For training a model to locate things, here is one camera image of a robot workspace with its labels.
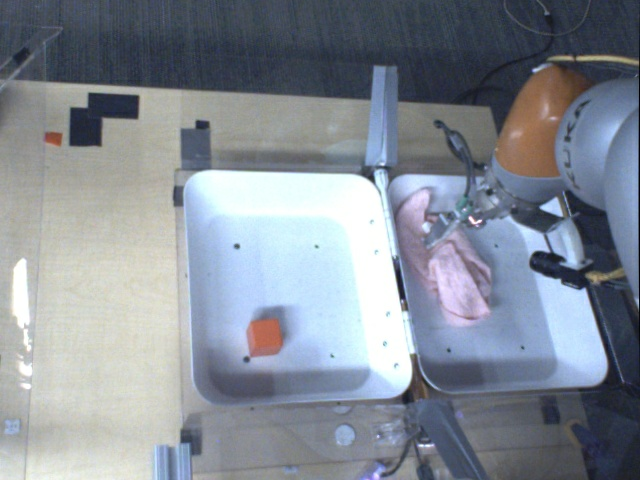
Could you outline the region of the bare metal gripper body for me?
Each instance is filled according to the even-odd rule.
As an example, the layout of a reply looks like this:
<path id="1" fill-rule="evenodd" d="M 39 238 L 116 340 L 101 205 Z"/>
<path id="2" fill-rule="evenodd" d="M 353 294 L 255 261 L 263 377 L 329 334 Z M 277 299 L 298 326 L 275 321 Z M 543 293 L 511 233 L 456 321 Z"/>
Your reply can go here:
<path id="1" fill-rule="evenodd" d="M 506 217 L 514 207 L 515 198 L 493 173 L 486 173 L 481 179 L 473 178 L 468 182 L 453 215 L 456 223 L 479 228 L 489 220 Z"/>

